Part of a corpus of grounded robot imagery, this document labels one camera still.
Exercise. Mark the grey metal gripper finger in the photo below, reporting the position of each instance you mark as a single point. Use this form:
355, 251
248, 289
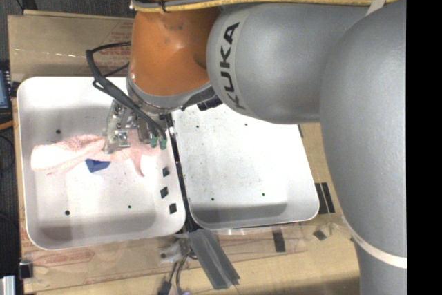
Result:
115, 141

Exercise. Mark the blue block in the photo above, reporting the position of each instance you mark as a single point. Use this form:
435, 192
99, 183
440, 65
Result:
96, 165

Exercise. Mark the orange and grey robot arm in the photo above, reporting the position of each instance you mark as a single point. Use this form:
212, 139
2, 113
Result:
276, 58

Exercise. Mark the pink cloth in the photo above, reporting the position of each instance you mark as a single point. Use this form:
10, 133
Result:
65, 153

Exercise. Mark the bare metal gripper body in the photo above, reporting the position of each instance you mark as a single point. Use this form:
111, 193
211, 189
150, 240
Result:
121, 117

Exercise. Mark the white plastic tray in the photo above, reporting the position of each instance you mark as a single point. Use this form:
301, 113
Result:
241, 169
103, 210

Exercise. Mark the brown cardboard board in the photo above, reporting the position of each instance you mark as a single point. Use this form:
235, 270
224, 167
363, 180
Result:
62, 41

